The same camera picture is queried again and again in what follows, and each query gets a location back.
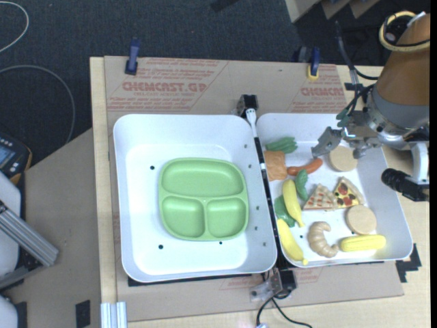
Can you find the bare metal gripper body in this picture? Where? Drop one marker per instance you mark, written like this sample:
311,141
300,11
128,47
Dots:
362,128

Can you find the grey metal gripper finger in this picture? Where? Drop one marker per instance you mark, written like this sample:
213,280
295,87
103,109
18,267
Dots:
361,150
326,143

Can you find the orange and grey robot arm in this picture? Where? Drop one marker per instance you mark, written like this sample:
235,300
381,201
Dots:
406,77

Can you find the round tan biscuit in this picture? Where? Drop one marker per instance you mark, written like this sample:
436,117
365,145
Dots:
361,220
342,161

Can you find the orange sausage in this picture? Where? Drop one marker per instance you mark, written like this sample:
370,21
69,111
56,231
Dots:
305,167

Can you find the green bean pods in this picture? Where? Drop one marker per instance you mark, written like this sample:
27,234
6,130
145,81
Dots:
282,145

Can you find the pizza slice with pepperoni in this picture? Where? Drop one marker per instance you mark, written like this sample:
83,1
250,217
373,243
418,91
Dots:
346,195

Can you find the white plastic tray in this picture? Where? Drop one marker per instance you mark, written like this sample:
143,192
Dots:
382,197
143,251

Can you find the orange toy bread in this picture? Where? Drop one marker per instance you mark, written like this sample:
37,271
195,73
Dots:
274,167

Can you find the pizza slice with lattice top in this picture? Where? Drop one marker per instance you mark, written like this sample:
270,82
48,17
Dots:
317,200

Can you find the yellow banana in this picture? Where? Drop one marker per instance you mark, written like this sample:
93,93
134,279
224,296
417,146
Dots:
289,243
293,200

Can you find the thin black and white rod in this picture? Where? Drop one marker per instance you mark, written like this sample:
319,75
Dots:
262,164

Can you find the green toy pepper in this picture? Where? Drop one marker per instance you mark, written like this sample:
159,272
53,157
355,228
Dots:
281,210

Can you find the brown cardboard board red print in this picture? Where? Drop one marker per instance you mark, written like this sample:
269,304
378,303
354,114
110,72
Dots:
273,80

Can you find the yellow corn cob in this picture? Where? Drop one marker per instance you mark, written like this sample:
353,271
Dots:
362,243

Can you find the tan croissant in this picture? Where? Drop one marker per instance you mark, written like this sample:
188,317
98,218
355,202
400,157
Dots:
317,239

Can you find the green divided plate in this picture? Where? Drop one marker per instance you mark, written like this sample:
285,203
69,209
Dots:
203,200

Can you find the black cylinder on white bracket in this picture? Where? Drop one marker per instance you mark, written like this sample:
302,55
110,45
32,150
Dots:
401,182

